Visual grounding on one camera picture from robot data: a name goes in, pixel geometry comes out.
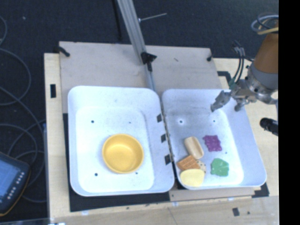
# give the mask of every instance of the screen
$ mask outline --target screen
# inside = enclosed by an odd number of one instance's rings
[[[0,161],[0,197],[5,195],[18,172],[19,170],[16,167],[4,161]]]

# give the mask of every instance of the aluminum rail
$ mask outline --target aluminum rail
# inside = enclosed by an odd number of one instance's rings
[[[146,51],[146,45],[143,39],[139,19],[136,15],[135,7],[132,0],[117,0],[119,8],[122,13],[122,17],[131,41],[131,44],[134,48],[135,54],[137,55],[141,64],[143,60],[141,57],[142,53]],[[155,91],[155,85],[152,77],[152,72],[148,70],[145,66],[145,73],[147,77],[148,87]]]

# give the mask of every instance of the yellow bowl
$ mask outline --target yellow bowl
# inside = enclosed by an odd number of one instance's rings
[[[127,134],[110,136],[103,145],[105,164],[116,173],[132,173],[143,163],[144,150],[134,137]]]

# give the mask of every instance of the metal pole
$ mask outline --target metal pole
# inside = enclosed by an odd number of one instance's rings
[[[116,23],[117,23],[117,29],[118,29],[118,35],[119,35],[118,40],[121,41],[122,40],[122,32],[121,32],[121,26],[120,26],[120,21],[119,21],[119,16],[118,16],[116,0],[112,0],[112,7],[113,7],[113,12],[114,12],[114,16],[116,19]]]
[[[135,7],[132,0],[117,0],[120,7],[124,23],[134,48],[135,54],[141,64],[143,64],[142,53],[146,52],[146,46],[140,28],[139,20],[136,15]],[[155,91],[155,85],[152,77],[152,72],[145,66],[148,87]]]

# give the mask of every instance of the yellow cheese toy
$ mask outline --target yellow cheese toy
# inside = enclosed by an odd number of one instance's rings
[[[203,183],[205,172],[201,169],[187,169],[180,174],[182,184],[199,187]]]

